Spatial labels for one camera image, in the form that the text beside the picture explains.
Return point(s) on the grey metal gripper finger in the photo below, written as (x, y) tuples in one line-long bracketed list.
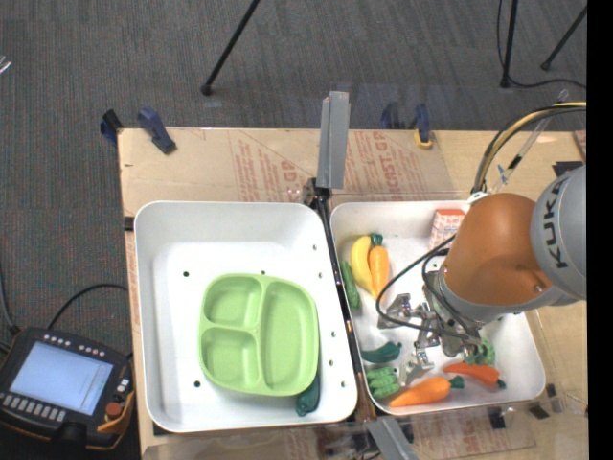
[(415, 365), (396, 310)]

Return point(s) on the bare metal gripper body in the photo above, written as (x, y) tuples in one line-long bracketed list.
[(447, 326)]

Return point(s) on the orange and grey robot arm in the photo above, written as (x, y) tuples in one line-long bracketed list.
[(498, 252)]

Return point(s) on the large orange carrot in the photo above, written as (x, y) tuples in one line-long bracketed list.
[(424, 392)]

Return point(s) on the green bean bunch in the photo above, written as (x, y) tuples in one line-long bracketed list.
[(383, 382)]

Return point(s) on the dark green chili pepper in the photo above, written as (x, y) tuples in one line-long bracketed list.
[(380, 352)]

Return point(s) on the green broccoli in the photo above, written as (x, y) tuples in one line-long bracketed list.
[(484, 352)]

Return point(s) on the small upright orange carrot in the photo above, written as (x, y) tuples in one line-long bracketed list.
[(379, 266)]

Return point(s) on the green pea pod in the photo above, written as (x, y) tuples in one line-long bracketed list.
[(351, 285)]

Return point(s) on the thin dark orange carrot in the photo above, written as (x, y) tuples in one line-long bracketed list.
[(476, 373)]

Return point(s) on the yellow banana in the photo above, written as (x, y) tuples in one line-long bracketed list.
[(360, 261)]

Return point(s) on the thin black rod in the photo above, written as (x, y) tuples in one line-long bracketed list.
[(338, 276)]

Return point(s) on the white plastic tray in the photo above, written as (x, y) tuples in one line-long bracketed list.
[(177, 305), (517, 352)]

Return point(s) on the orange and white carton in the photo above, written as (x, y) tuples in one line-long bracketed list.
[(443, 225)]

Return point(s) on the green divided plate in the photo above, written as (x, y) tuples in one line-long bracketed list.
[(287, 333)]

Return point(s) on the brown cardboard board red print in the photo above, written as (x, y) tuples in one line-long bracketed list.
[(268, 166)]

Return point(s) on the black tripod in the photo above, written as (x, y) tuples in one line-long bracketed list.
[(234, 39), (510, 31)]

